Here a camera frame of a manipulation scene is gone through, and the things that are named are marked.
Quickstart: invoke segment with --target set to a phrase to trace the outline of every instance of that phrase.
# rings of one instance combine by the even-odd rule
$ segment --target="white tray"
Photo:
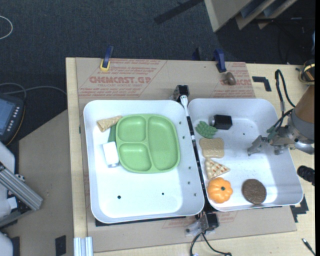
[[[108,168],[103,151],[109,130],[100,132],[97,121],[118,115],[159,114],[175,125],[178,166],[165,173],[134,173],[122,166]],[[183,107],[172,100],[94,100],[83,111],[91,210],[100,222],[173,218],[198,214],[205,200]]]
[[[278,120],[277,113],[270,102],[264,99],[194,99],[188,106],[192,125],[199,121],[208,123],[209,117],[227,115],[232,118],[229,130],[218,130],[214,138],[224,140],[224,157],[212,158],[230,168],[221,177],[228,180],[233,188],[231,198],[224,203],[210,204],[219,211],[234,211],[249,208],[277,207],[298,204],[303,198],[302,187],[296,173],[289,149],[280,155],[274,148],[266,145],[260,153],[248,156],[247,149],[259,136],[267,136],[267,129]],[[203,178],[207,187],[209,180],[204,168],[205,158],[199,145],[202,138],[194,129]],[[241,187],[246,179],[261,181],[267,190],[262,205],[253,205],[245,200]]]

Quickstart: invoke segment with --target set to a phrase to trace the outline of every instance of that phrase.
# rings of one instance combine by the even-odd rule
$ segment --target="blue clamp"
[[[227,71],[226,65],[225,65],[225,55],[221,49],[218,48],[214,50],[213,60],[218,61],[218,63],[216,64],[216,67],[220,73]]]
[[[108,48],[106,49],[104,59],[101,61],[101,64],[100,64],[101,71],[107,72],[109,70],[110,58],[112,56],[113,51],[114,51],[114,47],[112,45],[108,46]]]

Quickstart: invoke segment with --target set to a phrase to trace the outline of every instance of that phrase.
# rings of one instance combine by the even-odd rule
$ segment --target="black cube object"
[[[232,126],[232,118],[230,115],[216,114],[213,126],[218,130],[229,130]]]

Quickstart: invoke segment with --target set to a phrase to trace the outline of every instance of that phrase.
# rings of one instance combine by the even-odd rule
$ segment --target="screen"
[[[15,104],[0,98],[0,135],[5,133],[8,121],[15,109]]]

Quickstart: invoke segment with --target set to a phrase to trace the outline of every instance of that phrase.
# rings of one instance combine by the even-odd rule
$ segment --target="black floor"
[[[221,48],[226,61],[302,65],[313,57],[315,12],[315,0],[298,0],[264,29],[253,22],[239,30],[231,19],[214,33],[201,0],[1,0],[0,16],[12,22],[13,31],[0,39],[0,84],[65,91],[65,58],[102,58],[108,45],[114,46],[114,58],[191,60],[200,47],[208,61]],[[302,20],[290,20],[297,17]],[[0,18],[0,38],[9,31]],[[0,93],[18,89],[0,86]],[[65,109],[67,98],[58,90],[28,91],[14,142]]]

